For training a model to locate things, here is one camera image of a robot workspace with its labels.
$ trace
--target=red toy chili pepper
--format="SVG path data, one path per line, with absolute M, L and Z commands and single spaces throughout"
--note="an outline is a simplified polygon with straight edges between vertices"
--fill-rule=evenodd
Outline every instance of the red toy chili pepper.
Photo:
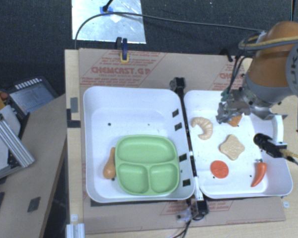
M 264 175 L 266 173 L 267 164 L 264 163 L 262 159 L 260 159 L 259 161 L 260 162 L 257 164 L 257 167 L 256 167 L 256 177 L 251 187 L 255 187 L 257 184 L 259 184 L 264 178 Z

